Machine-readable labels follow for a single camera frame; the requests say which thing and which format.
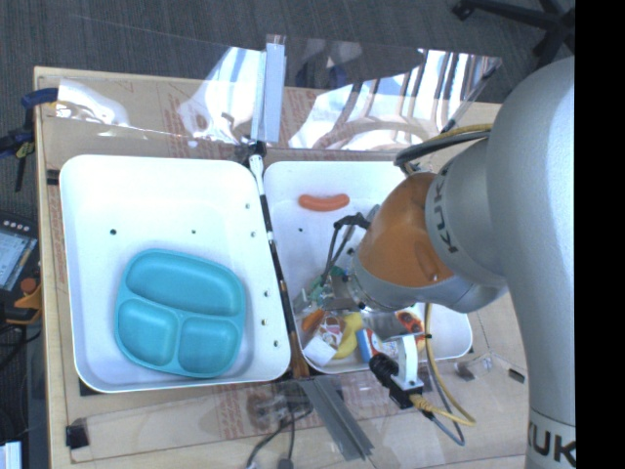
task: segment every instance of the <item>blue plastic plate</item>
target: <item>blue plastic plate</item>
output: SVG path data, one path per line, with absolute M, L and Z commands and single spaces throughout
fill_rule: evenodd
M 181 252 L 145 250 L 124 270 L 115 340 L 143 366 L 216 377 L 236 360 L 245 306 L 245 289 L 225 266 Z

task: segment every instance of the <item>screen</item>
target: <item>screen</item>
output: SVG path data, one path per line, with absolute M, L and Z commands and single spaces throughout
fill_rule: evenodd
M 13 290 L 36 244 L 36 238 L 0 228 L 0 289 Z

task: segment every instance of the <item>wire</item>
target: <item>wire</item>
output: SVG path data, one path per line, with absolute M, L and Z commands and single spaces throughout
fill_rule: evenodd
M 289 441 L 289 453 L 287 458 L 291 460 L 293 458 L 293 447 L 295 446 L 295 421 L 293 421 L 294 415 L 291 413 L 291 440 Z
M 278 426 L 278 428 L 273 431 L 271 434 L 269 434 L 268 436 L 266 436 L 265 438 L 263 438 L 262 440 L 260 440 L 256 446 L 252 449 L 252 452 L 250 453 L 250 456 L 247 458 L 247 462 L 245 464 L 245 468 L 246 469 L 251 469 L 252 467 L 254 467 L 252 464 L 254 463 L 254 458 L 256 458 L 256 455 L 258 454 L 258 452 L 264 448 L 266 445 L 268 445 L 271 440 L 273 440 L 273 438 L 275 438 L 278 434 L 280 434 L 282 432 L 283 429 L 285 429 L 286 427 L 292 426 L 291 428 L 291 446 L 289 447 L 289 459 L 291 458 L 292 452 L 293 452 L 293 445 L 295 444 L 295 423 L 298 420 L 303 419 L 304 417 L 306 417 L 307 415 L 310 415 L 311 413 L 313 413 L 313 408 L 309 408 L 308 410 L 306 410 L 304 413 L 302 413 L 302 415 L 296 417 L 295 415 L 291 415 L 291 420 L 289 420 L 288 422 L 284 422 L 284 419 L 280 420 L 280 425 Z
M 426 335 L 430 333 L 431 314 L 432 314 L 432 304 L 428 303 L 426 304 L 426 315 L 425 315 Z M 430 341 L 431 339 L 426 339 L 426 353 L 428 355 L 428 363 L 430 364 L 432 368 L 434 378 L 438 382 L 440 389 L 442 389 L 442 392 L 448 397 L 449 401 L 458 409 L 458 411 L 460 411 L 464 415 L 465 418 L 459 417 L 457 415 L 454 415 L 448 411 L 445 411 L 443 409 L 440 409 L 432 405 L 430 402 L 428 402 L 428 400 L 426 400 L 421 395 L 410 395 L 410 401 L 420 410 L 430 412 L 430 413 L 437 413 L 439 415 L 447 417 L 450 420 L 453 420 L 454 422 L 457 422 L 465 426 L 471 426 L 471 427 L 475 426 L 477 423 L 476 420 L 471 416 L 471 414 L 469 414 L 464 408 L 462 408 L 460 404 L 458 404 L 456 399 L 451 395 L 451 393 L 445 386 L 444 381 L 442 380 L 442 377 L 440 376 L 440 372 L 438 371 L 438 366 L 434 359 L 434 352 L 432 350 L 432 344 Z
M 347 233 L 343 238 L 343 241 L 341 241 L 341 244 L 339 245 L 336 253 L 334 253 L 334 245 L 336 244 L 336 238 L 339 234 L 339 230 L 341 230 L 343 226 L 360 226 L 361 228 L 367 229 L 369 227 L 369 224 L 370 222 L 360 212 L 355 215 L 345 216 L 343 219 L 340 219 L 339 221 L 334 223 L 334 233 L 332 234 L 332 239 L 330 240 L 330 247 L 328 249 L 328 256 L 325 262 L 325 269 L 323 270 L 323 274 L 321 275 L 320 286 L 323 286 L 325 284 L 325 281 L 327 280 L 330 271 L 336 264 L 336 261 L 341 256 L 341 252 L 343 252 L 345 245 L 347 245 L 348 241 L 352 237 L 351 233 Z
M 410 162 L 438 151 L 439 149 L 445 149 L 450 146 L 458 145 L 461 143 L 467 143 L 476 139 L 483 139 L 490 135 L 490 129 L 492 124 L 479 124 L 479 125 L 467 125 L 466 127 L 459 127 L 457 129 L 448 130 L 442 132 L 437 136 L 432 137 L 425 143 L 411 146 L 403 149 L 395 157 L 395 166 L 400 167 L 405 173 L 412 173 L 416 169 L 410 165 Z
M 20 327 L 15 326 L 15 328 L 11 328 L 11 329 L 17 330 L 19 328 Z M 28 337 L 25 340 L 24 344 L 28 344 L 29 342 L 32 342 L 33 340 L 37 339 L 37 337 L 39 337 L 39 335 L 41 335 L 41 330 L 39 330 L 37 333 L 35 333 L 32 337 Z M 0 342 L 0 348 L 12 348 L 12 347 L 18 346 L 20 344 L 21 344 L 20 342 L 14 342 L 14 343 Z
M 440 399 L 442 400 L 442 403 L 444 404 L 445 409 L 449 413 L 451 413 L 451 407 L 449 406 L 449 402 L 447 401 L 447 398 L 445 397 L 445 394 L 442 392 L 442 389 L 440 389 L 440 384 L 438 382 L 438 379 L 432 373 L 432 366 L 429 363 L 428 363 L 428 367 L 429 367 L 431 375 L 432 375 L 432 381 L 434 382 L 434 385 L 437 388 L 438 395 L 440 396 Z M 460 425 L 458 424 L 458 422 L 452 421 L 453 422 L 453 426 L 456 428 L 456 433 L 458 433 L 458 436 L 456 437 L 437 418 L 435 418 L 433 414 L 432 414 L 431 420 L 438 426 L 438 428 L 440 428 L 440 430 L 442 432 L 444 432 L 449 438 L 451 438 L 457 445 L 460 445 L 461 447 L 463 447 L 465 445 L 465 437 L 462 434 L 462 429 L 460 429 Z
M 8 327 L 3 328 L 1 333 L 6 333 L 8 331 L 8 329 L 9 329 Z M 11 362 L 11 360 L 15 356 L 18 355 L 18 353 L 20 352 L 21 348 L 27 342 L 26 330 L 24 328 L 22 328 L 21 326 L 17 326 L 17 325 L 15 325 L 15 330 L 19 330 L 21 332 L 20 340 L 18 342 L 16 342 L 15 344 L 11 345 L 11 346 L 14 346 L 14 348 L 11 350 L 9 355 L 3 361 L 0 362 L 0 371 L 2 371 Z

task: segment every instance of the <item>black cable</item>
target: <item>black cable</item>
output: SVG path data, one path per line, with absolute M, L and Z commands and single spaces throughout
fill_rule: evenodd
M 26 339 L 25 328 L 22 328 L 21 326 L 16 326 L 15 329 L 21 332 L 20 340 L 16 342 L 15 344 L 12 344 L 12 346 L 14 346 L 14 349 L 9 353 L 9 355 L 3 361 L 0 362 L 0 371 L 2 371 L 11 362 L 11 360 L 15 356 L 18 355 L 21 348 L 26 344 L 27 339 Z
M 430 370 L 430 377 L 432 381 L 434 382 L 435 387 L 437 388 L 438 395 L 440 396 L 440 399 L 442 400 L 442 403 L 444 404 L 445 409 L 449 413 L 452 413 L 451 406 L 449 406 L 449 402 L 447 401 L 445 394 L 442 392 L 442 389 L 440 388 L 440 384 L 438 383 L 437 377 L 433 373 L 432 366 L 430 365 L 429 362 L 428 362 L 428 369 Z M 456 432 L 458 433 L 458 437 L 456 438 L 456 436 L 454 436 L 454 434 L 451 431 L 449 431 L 449 429 L 447 429 L 447 427 L 445 427 L 433 414 L 426 415 L 426 417 L 432 420 L 438 426 L 438 428 L 444 434 L 446 434 L 451 440 L 453 440 L 457 445 L 459 445 L 460 447 L 463 447 L 465 445 L 465 437 L 462 434 L 462 429 L 460 429 L 460 425 L 458 424 L 458 422 L 456 422 L 455 420 L 452 420 L 453 425 L 456 428 Z
M 295 421 L 293 421 L 293 419 L 295 418 L 295 415 L 293 415 L 293 413 L 291 413 L 291 440 L 289 441 L 289 451 L 288 451 L 288 455 L 287 458 L 289 460 L 291 460 L 293 458 L 293 448 L 295 447 Z
M 37 337 L 39 337 L 39 335 L 41 335 L 41 330 L 39 330 L 37 333 L 35 333 L 32 337 L 28 337 L 26 339 L 26 341 L 24 342 L 24 344 L 28 344 L 29 342 L 32 342 L 33 340 L 37 339 Z M 9 343 L 5 343 L 5 342 L 0 342 L 0 347 L 1 348 L 12 348 L 13 346 L 17 346 L 19 345 L 20 342 L 14 342 L 13 344 L 9 344 Z
M 254 458 L 256 457 L 256 455 L 258 454 L 258 452 L 264 448 L 266 445 L 268 445 L 271 440 L 273 438 L 275 438 L 278 434 L 280 434 L 282 432 L 283 429 L 285 429 L 286 427 L 289 426 L 293 426 L 293 434 L 292 434 L 292 442 L 293 444 L 295 444 L 295 423 L 298 420 L 303 419 L 304 417 L 306 417 L 307 415 L 310 415 L 311 413 L 313 413 L 313 408 L 309 408 L 308 410 L 306 410 L 302 415 L 296 417 L 295 415 L 291 415 L 291 420 L 284 422 L 284 419 L 280 420 L 280 424 L 278 426 L 278 428 L 273 431 L 271 434 L 269 434 L 268 436 L 266 436 L 265 438 L 263 438 L 262 440 L 260 440 L 256 446 L 252 449 L 252 452 L 250 453 L 250 456 L 247 457 L 247 462 L 245 464 L 246 469 L 249 469 L 252 466 L 252 463 L 254 462 Z M 291 454 L 292 454 L 292 448 L 289 449 L 290 453 L 289 453 L 289 459 L 291 458 Z
M 476 139 L 483 139 L 490 135 L 490 131 L 465 132 L 441 139 L 432 139 L 418 145 L 401 150 L 395 157 L 394 165 L 403 169 L 403 166 L 412 160 L 450 146 L 467 143 Z
M 361 228 L 364 228 L 366 230 L 369 225 L 369 221 L 367 221 L 367 219 L 360 212 L 355 215 L 345 216 L 343 219 L 340 219 L 334 223 L 334 233 L 332 234 L 332 239 L 330 240 L 330 248 L 328 249 L 328 257 L 325 262 L 325 269 L 323 270 L 323 274 L 321 275 L 321 286 L 325 284 L 325 281 L 327 280 L 330 271 L 336 264 L 336 261 L 339 259 L 341 252 L 343 252 L 343 249 L 345 248 L 345 245 L 347 245 L 347 242 L 349 241 L 351 236 L 350 234 L 345 235 L 335 254 L 334 245 L 336 244 L 336 238 L 339 234 L 339 230 L 341 230 L 343 226 L 360 226 Z

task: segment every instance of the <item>black electronic device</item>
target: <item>black electronic device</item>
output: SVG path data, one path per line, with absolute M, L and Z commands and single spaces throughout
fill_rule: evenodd
M 40 278 L 37 225 L 0 211 L 0 321 L 29 323 L 37 318 L 40 308 L 28 298 L 38 290 Z

